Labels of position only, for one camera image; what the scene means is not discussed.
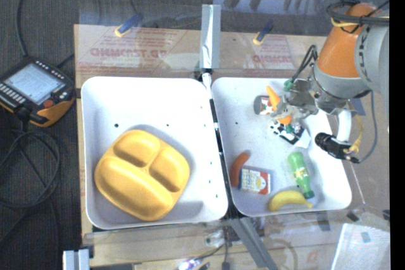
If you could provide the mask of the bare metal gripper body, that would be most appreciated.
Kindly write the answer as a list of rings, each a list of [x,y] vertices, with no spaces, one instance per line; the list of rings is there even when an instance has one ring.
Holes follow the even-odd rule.
[[[285,83],[287,103],[292,108],[295,119],[304,119],[318,114],[315,99],[311,95],[309,82],[303,79],[288,79]]]

